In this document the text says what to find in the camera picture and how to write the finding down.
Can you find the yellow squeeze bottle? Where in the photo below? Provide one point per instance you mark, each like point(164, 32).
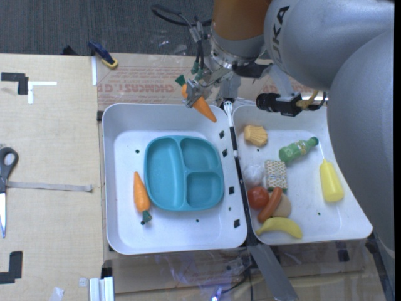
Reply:
point(330, 183)

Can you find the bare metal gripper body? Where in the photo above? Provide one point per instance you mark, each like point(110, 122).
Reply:
point(230, 88)

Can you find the yellow ridged biscuit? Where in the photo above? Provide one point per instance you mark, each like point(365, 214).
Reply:
point(255, 135)

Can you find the blue divided plate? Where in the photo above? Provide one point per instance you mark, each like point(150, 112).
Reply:
point(166, 174)

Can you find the thin black and white rod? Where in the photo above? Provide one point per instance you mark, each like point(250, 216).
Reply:
point(234, 143)

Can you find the green plastic bottle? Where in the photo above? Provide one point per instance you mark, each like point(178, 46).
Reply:
point(293, 150)

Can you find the green and white patterned carton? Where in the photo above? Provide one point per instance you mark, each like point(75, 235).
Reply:
point(275, 174)

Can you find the red tomato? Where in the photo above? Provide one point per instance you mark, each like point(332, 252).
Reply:
point(257, 197)

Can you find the black cylinder on white bracket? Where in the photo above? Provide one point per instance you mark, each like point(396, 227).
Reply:
point(275, 103)

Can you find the brown cardboard board red print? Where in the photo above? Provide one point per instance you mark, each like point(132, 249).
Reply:
point(131, 62)

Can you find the white round lump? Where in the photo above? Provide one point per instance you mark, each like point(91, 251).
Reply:
point(253, 174)

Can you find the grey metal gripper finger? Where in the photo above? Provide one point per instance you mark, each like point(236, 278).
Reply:
point(216, 77)
point(192, 91)

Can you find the yellow banana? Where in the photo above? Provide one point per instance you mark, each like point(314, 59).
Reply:
point(282, 226)

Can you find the white plastic tray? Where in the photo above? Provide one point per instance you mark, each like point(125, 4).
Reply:
point(313, 219)
point(175, 232)

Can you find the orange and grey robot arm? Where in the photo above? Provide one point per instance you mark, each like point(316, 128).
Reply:
point(313, 42)

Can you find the orange toy carrot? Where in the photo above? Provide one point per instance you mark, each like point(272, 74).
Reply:
point(141, 193)
point(205, 107)

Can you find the beige round bread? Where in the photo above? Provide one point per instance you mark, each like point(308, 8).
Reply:
point(284, 207)

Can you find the orange brown sausage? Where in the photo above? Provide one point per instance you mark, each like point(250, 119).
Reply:
point(271, 204)

